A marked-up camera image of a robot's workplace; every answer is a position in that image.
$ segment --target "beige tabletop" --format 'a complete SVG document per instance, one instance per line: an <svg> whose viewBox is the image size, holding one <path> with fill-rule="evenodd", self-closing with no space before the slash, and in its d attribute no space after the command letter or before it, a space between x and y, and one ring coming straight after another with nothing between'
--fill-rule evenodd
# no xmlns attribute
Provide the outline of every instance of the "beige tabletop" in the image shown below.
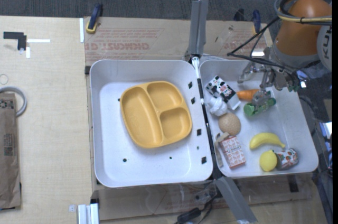
<svg viewBox="0 0 338 224"><path fill-rule="evenodd" d="M17 41L0 39L0 74L5 86L17 86L27 109L17 119L22 203L0 212L0 223L76 223L76 208L89 204L93 192L85 49L78 18L0 17L1 30L23 32L30 58ZM250 206L259 223L326 223L311 174L301 177L306 194L295 201ZM269 200L269 193L261 199ZM103 221L104 223L170 223L177 214ZM215 209L203 223L237 223L229 208Z"/></svg>

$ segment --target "banana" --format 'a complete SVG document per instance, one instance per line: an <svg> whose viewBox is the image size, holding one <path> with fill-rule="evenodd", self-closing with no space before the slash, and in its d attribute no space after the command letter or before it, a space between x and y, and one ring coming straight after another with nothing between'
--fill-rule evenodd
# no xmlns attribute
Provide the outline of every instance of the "banana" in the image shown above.
<svg viewBox="0 0 338 224"><path fill-rule="evenodd" d="M262 132L252 137L252 139L250 140L250 149L255 149L264 143L279 145L282 148L285 147L285 144L280 141L279 137L276 134L270 132Z"/></svg>

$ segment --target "orange carrot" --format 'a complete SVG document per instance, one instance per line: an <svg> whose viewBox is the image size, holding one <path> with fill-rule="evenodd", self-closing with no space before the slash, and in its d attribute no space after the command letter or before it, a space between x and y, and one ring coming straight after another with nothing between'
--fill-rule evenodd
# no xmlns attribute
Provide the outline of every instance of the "orange carrot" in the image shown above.
<svg viewBox="0 0 338 224"><path fill-rule="evenodd" d="M259 89L242 90L236 92L236 94L240 100L251 101L257 91L259 91Z"/></svg>

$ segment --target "robotic hand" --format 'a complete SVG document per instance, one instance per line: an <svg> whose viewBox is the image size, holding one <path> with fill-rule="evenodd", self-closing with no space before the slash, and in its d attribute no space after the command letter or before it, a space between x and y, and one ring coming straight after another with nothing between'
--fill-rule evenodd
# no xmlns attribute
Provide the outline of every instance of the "robotic hand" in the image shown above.
<svg viewBox="0 0 338 224"><path fill-rule="evenodd" d="M292 3L288 11L284 9L287 3ZM264 73L260 90L244 107L248 116L276 103L267 87L297 91L301 85L298 70L321 62L332 71L332 4L323 0L276 0L275 11L283 23L273 45L264 50L263 60L269 63L257 66L250 61L238 78L238 83L243 83L253 73Z"/></svg>

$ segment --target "gray ring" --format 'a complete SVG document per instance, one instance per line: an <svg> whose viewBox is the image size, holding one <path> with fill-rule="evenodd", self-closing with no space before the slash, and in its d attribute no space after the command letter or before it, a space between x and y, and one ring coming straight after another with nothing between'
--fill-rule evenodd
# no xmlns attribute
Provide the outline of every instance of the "gray ring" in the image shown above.
<svg viewBox="0 0 338 224"><path fill-rule="evenodd" d="M5 83L0 82L0 84L1 84L1 85L6 85L6 84L8 83L8 81L9 81L8 75L6 75L6 74L0 74L0 78L1 78L2 76L5 76L5 77L7 78L7 80L6 80Z"/></svg>
<svg viewBox="0 0 338 224"><path fill-rule="evenodd" d="M19 89L18 87L14 87L14 86L5 86L5 87L1 87L0 88L0 93L1 92L5 92L5 91L13 91L16 92L17 94L19 94L22 99L23 99L23 105L21 107L21 109L19 109L16 112L16 116L19 117L21 114L24 113L26 107L27 107L27 98L25 96L25 94L23 93L23 91L21 89Z"/></svg>

